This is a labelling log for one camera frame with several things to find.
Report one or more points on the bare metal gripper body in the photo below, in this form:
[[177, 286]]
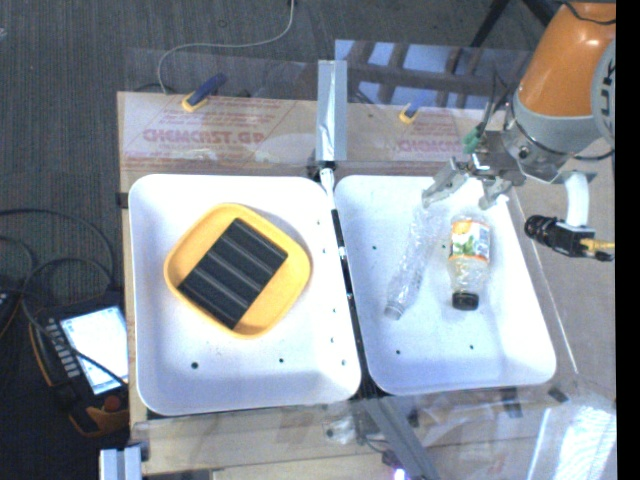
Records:
[[502, 155]]

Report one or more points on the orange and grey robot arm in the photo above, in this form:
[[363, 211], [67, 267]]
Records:
[[562, 73]]

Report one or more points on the clear bottle with orange label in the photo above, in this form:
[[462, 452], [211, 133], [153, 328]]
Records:
[[467, 253]]

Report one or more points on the brown cardboard board red print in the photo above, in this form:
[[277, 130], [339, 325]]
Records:
[[220, 133]]

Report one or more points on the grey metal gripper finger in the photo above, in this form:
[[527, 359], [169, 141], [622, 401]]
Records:
[[442, 183], [495, 190]]

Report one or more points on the white plastic tray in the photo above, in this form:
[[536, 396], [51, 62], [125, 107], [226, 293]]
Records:
[[440, 328], [245, 293]]

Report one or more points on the black ribbed square block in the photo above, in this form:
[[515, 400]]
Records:
[[232, 273]]

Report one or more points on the yellow plate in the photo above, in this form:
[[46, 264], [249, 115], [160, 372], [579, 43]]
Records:
[[200, 258]]

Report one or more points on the clear crushed plastic bottle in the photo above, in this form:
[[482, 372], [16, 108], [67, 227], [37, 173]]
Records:
[[410, 263]]

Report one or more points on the black cylinder on white bracket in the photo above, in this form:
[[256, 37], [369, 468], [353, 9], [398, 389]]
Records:
[[570, 218]]

